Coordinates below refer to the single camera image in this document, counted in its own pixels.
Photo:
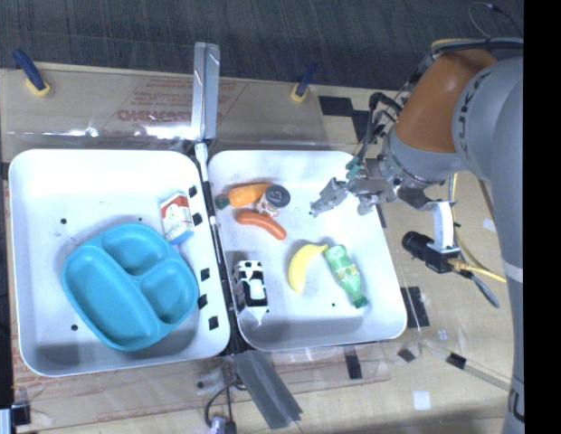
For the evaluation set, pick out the orange carrot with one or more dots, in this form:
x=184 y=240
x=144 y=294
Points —
x=246 y=194

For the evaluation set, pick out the black cylinder on white bracket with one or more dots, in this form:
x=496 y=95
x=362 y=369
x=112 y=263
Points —
x=439 y=238

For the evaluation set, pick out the blue divided plate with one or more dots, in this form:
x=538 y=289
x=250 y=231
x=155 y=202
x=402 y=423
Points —
x=108 y=287

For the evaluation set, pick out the small can with grey lid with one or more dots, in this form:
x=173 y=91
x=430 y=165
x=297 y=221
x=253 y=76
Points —
x=273 y=199

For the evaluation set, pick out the brown cardboard board red print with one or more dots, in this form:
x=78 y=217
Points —
x=434 y=378

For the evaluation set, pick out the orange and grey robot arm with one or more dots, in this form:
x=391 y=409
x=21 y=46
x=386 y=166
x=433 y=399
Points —
x=488 y=120

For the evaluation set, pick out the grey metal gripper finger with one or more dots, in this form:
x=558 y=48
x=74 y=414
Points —
x=328 y=199
x=366 y=206

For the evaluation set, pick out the green plastic bottle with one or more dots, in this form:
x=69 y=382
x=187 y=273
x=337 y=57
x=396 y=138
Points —
x=346 y=271

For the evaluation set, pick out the white plastic tray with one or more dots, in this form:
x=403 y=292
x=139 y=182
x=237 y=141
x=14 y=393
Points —
x=307 y=323
x=50 y=188

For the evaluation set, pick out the red and white carton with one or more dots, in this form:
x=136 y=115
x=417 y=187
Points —
x=176 y=217

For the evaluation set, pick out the black and white milk carton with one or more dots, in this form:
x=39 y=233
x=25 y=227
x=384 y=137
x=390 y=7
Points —
x=251 y=283

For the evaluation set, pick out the orange sausage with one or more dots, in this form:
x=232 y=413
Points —
x=262 y=224

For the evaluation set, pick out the yellow banana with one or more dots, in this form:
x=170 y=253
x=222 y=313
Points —
x=298 y=265

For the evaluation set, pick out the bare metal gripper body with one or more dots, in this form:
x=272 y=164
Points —
x=375 y=183

